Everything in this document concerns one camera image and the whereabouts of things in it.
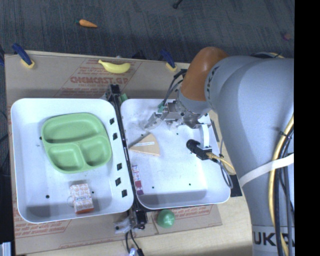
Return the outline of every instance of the green plate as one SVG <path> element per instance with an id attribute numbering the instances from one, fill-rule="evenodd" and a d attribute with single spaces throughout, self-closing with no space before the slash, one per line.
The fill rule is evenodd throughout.
<path id="1" fill-rule="evenodd" d="M 91 113 L 52 117 L 43 124 L 41 137 L 50 162 L 62 173 L 103 166 L 112 156 L 107 131 L 100 119 Z"/>

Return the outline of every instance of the white strap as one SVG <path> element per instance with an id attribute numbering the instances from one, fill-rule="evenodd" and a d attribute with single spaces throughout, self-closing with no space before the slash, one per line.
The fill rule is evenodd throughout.
<path id="1" fill-rule="evenodd" d="M 252 171 L 249 171 L 239 179 L 239 184 L 243 187 L 246 183 L 258 178 L 259 176 L 270 172 L 271 170 L 289 166 L 295 162 L 294 153 L 287 157 L 268 162 Z"/>

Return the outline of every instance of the carrot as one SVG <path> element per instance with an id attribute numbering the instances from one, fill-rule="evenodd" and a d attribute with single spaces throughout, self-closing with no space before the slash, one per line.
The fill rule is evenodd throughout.
<path id="1" fill-rule="evenodd" d="M 98 26 L 96 24 L 93 24 L 90 21 L 87 21 L 85 19 L 80 19 L 80 20 L 76 20 L 76 23 L 80 24 L 83 27 L 87 27 L 87 28 L 97 28 Z"/>

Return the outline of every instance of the yellow toy banana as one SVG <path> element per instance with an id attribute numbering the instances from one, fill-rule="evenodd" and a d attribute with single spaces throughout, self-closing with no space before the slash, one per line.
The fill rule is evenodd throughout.
<path id="1" fill-rule="evenodd" d="M 99 59 L 98 63 L 100 63 L 105 68 L 106 71 L 110 73 L 115 73 L 115 74 L 121 74 L 121 73 L 127 72 L 131 66 L 130 63 L 113 64 L 110 62 L 104 62 L 101 59 Z"/>

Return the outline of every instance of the gray carpet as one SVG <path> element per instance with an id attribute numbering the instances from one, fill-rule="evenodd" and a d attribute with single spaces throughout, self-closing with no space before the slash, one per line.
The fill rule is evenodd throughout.
<path id="1" fill-rule="evenodd" d="M 124 58 L 141 50 L 148 60 L 158 60 L 164 48 L 176 62 L 186 63 L 207 46 L 220 47 L 231 56 L 274 52 L 294 57 L 294 0 L 184 0 L 177 9 L 172 7 L 174 2 L 1 0 L 0 44 L 8 54 L 14 53 L 13 43 L 26 50 Z M 81 27 L 76 19 L 91 21 L 98 28 Z M 283 38 L 285 33 L 290 40 Z M 2 67 L 0 111 L 6 112 Z M 0 113 L 0 139 L 6 133 L 6 119 Z M 3 209 L 10 205 L 10 197 L 5 195 L 10 194 L 10 173 L 8 140 L 0 142 L 0 199 L 7 201 L 0 207 L 3 220 L 7 216 Z"/>

